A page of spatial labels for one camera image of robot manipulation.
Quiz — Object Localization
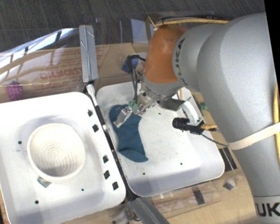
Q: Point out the white plastic tray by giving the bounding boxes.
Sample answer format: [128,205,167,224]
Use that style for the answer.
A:
[0,85,131,224]
[94,68,229,204]

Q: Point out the black cylinder on white bracket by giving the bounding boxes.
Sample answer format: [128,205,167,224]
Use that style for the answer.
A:
[158,93,207,141]

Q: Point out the teal blue sock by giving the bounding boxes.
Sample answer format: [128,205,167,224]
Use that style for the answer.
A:
[106,100,150,167]

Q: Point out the white woven bowl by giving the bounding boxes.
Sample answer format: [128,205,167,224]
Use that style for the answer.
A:
[23,118,91,190]

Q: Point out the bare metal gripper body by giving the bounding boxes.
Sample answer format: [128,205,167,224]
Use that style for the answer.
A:
[126,88,163,117]

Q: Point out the purple grapes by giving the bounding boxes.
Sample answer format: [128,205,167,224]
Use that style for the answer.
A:
[5,80,26,103]

